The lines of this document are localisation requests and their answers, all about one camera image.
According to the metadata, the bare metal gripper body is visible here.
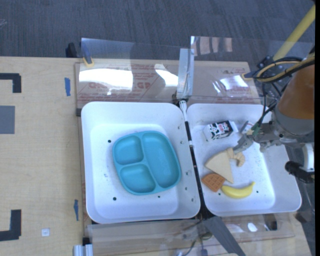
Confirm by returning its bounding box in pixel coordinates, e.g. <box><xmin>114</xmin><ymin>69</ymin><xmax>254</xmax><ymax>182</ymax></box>
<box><xmin>251</xmin><ymin>121</ymin><xmax>287</xmax><ymax>154</ymax></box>

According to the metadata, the tan croissant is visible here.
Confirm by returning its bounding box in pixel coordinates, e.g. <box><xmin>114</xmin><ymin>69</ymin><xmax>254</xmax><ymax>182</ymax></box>
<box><xmin>226</xmin><ymin>147</ymin><xmax>246</xmax><ymax>168</ymax></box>

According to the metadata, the tan pizza slice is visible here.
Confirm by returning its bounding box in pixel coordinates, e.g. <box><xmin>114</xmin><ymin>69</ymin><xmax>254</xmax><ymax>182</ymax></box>
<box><xmin>204</xmin><ymin>149</ymin><xmax>235</xmax><ymax>185</ymax></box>

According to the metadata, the cow print milk carton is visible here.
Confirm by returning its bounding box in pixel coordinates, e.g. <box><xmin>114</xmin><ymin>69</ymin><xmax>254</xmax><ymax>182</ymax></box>
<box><xmin>202</xmin><ymin>120</ymin><xmax>239</xmax><ymax>142</ymax></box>

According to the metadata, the white plastic tray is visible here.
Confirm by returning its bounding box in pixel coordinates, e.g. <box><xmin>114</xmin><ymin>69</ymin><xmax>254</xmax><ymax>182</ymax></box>
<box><xmin>186</xmin><ymin>103</ymin><xmax>303</xmax><ymax>218</ymax></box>
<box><xmin>80</xmin><ymin>101</ymin><xmax>202</xmax><ymax>225</ymax></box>

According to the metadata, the yellow banana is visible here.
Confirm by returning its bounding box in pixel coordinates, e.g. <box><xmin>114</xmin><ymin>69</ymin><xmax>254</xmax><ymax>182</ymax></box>
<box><xmin>220</xmin><ymin>181</ymin><xmax>256</xmax><ymax>200</ymax></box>

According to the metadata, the orange waffle biscuit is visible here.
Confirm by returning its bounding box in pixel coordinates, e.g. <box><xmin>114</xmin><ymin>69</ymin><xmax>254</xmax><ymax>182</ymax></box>
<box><xmin>200</xmin><ymin>173</ymin><xmax>227</xmax><ymax>193</ymax></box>

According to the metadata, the thin black and white rod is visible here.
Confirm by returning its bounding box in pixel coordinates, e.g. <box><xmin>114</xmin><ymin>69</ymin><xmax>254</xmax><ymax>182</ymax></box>
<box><xmin>178</xmin><ymin>99</ymin><xmax>205</xmax><ymax>218</ymax></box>

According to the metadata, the blue divided plate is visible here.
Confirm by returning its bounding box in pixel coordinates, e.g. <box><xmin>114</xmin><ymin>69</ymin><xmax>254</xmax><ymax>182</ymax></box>
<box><xmin>111</xmin><ymin>130</ymin><xmax>182</xmax><ymax>196</ymax></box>

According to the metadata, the black cylinder on white bracket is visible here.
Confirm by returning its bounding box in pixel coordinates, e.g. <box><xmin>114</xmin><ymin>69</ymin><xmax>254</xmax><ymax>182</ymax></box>
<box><xmin>284</xmin><ymin>143</ymin><xmax>315</xmax><ymax>185</ymax></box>

